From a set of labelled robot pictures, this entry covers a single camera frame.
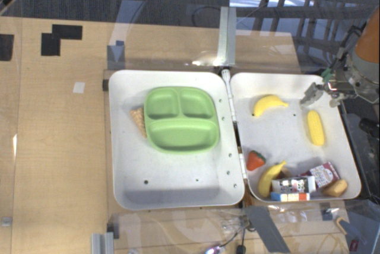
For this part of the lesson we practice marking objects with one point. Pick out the pink carton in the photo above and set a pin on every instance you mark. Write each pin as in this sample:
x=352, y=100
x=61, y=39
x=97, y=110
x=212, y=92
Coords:
x=323, y=174

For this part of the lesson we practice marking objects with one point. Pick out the tan waffle biscuit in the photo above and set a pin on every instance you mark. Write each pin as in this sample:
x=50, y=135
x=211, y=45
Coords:
x=138, y=119

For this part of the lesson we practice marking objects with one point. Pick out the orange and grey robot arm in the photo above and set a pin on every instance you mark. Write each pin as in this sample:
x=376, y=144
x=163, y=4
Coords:
x=369, y=36

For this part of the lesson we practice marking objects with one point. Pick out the yellow corn cob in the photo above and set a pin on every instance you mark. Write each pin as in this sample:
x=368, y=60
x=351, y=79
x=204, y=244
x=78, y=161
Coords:
x=315, y=128

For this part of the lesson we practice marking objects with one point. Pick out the white printed carton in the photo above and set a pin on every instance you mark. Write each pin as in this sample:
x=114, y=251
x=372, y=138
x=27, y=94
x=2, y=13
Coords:
x=294, y=184

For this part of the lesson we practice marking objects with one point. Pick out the white blue orange box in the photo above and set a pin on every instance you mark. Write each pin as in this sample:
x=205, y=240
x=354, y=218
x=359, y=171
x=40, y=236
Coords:
x=289, y=197

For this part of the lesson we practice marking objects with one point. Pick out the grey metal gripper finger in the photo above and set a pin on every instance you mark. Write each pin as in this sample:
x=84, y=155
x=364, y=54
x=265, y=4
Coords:
x=335, y=102
x=310, y=95

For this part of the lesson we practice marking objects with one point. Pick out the yellow banana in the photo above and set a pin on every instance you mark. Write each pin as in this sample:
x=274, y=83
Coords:
x=267, y=180
x=264, y=104

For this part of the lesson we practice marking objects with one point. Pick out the green divided plate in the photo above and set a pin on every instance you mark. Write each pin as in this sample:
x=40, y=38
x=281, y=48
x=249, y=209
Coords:
x=182, y=122

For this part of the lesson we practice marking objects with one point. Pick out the white plastic tray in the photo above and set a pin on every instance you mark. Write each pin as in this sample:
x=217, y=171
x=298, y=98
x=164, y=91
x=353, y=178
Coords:
x=282, y=140
x=178, y=181

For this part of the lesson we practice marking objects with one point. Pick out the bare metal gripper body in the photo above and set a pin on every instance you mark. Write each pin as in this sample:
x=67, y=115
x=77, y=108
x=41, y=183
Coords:
x=341, y=87

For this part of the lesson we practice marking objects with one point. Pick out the red strawberry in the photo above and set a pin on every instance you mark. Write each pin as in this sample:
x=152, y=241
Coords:
x=254, y=161

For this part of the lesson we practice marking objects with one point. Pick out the brown bread roll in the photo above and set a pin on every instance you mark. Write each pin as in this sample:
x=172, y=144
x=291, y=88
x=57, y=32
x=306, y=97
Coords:
x=335, y=188

